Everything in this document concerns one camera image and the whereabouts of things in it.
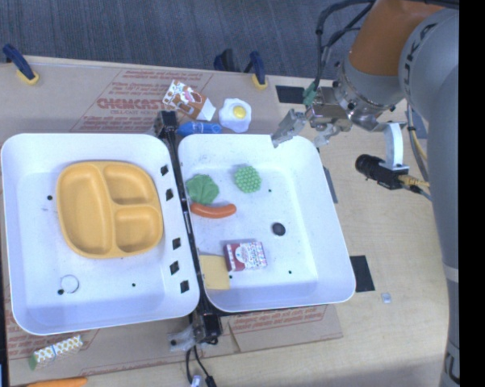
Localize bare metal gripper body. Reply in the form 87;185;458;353
305;86;396;133

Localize white fried egg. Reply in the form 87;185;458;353
217;97;253;134

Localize green grapes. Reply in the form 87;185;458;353
232;164;263;194

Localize white plastic tray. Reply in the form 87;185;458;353
177;133;357;314
0;132;201;337

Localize blue bottle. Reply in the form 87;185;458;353
176;120;224;138

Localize white and brown carton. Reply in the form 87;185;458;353
161;79;217;123

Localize green lettuce leaf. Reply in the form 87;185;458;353
185;173;220;206

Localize orange sausage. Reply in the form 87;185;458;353
189;202;238;220

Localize red and white carton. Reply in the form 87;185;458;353
222;240;269;273

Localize thin black and white rod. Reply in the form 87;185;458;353
165;133;207;316

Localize yellow cheese slice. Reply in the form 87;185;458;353
197;253;232;291

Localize yellow divided plate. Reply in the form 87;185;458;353
55;160;165;260

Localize brown cardboard board red print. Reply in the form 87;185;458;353
0;54;345;387

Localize green and yellow patterned box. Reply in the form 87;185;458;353
28;333;85;371

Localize black cylinder on white bracket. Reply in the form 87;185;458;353
354;121;411;191

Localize black block with thin wires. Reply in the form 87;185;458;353
154;110;179;137
190;311;224;344

